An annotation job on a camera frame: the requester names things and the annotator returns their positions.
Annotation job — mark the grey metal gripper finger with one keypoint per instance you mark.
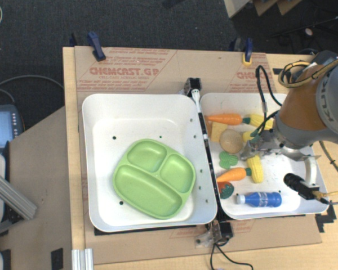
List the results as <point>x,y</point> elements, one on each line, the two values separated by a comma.
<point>245,154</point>
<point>253,144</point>

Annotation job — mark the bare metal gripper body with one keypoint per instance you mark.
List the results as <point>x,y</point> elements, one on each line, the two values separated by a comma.
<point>270,145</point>

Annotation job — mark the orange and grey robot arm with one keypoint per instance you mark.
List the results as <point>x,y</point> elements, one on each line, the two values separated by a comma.
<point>307,111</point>

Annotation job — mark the yellow corn cob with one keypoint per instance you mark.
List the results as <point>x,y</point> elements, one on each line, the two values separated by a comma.
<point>256,169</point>
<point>246,136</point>
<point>257,120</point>

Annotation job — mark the brown potato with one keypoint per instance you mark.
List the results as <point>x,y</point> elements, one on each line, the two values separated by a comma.
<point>231,141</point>

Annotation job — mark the green broccoli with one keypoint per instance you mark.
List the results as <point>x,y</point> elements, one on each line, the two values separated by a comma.
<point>227,159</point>

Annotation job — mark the white plastic tray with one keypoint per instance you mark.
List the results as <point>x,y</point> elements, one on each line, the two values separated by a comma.
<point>110,114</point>
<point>273,167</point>

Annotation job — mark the orange carrot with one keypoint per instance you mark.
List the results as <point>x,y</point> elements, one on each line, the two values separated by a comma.
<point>231,175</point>
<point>226,119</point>

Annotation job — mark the yellow cheese wedge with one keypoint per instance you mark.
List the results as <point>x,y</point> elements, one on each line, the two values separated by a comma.
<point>218,131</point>

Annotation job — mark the red strawberry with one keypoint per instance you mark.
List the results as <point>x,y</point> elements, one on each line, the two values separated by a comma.
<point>225,190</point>

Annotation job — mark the blue bottle white cap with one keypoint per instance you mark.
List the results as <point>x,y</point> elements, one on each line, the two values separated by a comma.
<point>263,199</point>

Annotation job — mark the thin black and white rod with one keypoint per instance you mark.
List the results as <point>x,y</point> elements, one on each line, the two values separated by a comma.
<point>201,121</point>

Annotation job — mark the green divided plate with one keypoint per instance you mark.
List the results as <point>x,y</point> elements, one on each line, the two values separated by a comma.
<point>149,184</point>

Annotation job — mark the brown cardboard board red print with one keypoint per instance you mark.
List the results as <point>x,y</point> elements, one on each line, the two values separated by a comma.
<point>163,66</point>

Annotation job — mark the black cylinder on white bracket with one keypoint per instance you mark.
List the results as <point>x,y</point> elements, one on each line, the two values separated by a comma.
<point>298,185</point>

